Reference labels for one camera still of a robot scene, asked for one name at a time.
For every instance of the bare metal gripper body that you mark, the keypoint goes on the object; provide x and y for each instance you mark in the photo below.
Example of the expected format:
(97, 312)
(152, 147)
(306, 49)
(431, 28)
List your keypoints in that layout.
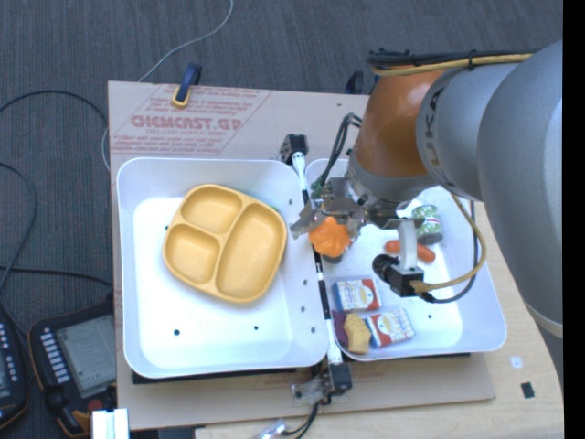
(340, 201)

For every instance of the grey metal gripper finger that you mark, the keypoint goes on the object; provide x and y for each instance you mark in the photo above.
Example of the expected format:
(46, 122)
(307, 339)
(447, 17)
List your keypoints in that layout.
(355, 227)
(306, 222)

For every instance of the orange ridged toy food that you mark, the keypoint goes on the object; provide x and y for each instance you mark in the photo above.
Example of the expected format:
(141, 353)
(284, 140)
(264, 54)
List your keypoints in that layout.
(330, 237)

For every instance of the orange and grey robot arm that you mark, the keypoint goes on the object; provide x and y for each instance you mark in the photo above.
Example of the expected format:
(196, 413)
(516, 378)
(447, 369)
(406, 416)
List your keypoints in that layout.
(503, 131)

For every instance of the red and blue small carton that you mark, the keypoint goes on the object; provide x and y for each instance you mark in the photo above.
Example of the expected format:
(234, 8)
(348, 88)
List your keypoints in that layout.
(356, 294)
(390, 328)

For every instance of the yellow divided plate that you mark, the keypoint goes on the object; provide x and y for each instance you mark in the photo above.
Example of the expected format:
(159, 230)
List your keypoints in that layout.
(237, 245)

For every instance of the green patterned small can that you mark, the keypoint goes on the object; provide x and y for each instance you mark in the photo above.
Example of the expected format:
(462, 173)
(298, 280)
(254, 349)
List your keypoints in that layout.
(429, 227)

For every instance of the orange toy sausage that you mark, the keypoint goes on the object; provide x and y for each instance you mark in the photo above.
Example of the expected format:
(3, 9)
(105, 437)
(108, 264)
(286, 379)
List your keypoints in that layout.
(425, 253)

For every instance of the thin black and white rod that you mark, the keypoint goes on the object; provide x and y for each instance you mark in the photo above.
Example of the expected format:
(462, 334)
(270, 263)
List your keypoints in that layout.
(325, 300)

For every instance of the brown cardboard board red print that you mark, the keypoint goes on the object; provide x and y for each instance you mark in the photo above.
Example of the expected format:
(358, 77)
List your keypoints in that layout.
(292, 117)

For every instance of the white plastic tray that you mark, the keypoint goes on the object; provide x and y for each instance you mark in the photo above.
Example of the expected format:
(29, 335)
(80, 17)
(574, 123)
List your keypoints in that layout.
(205, 332)
(448, 309)

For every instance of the black cylinder on white bracket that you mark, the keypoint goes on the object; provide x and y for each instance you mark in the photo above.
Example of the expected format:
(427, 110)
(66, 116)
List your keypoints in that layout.
(402, 277)

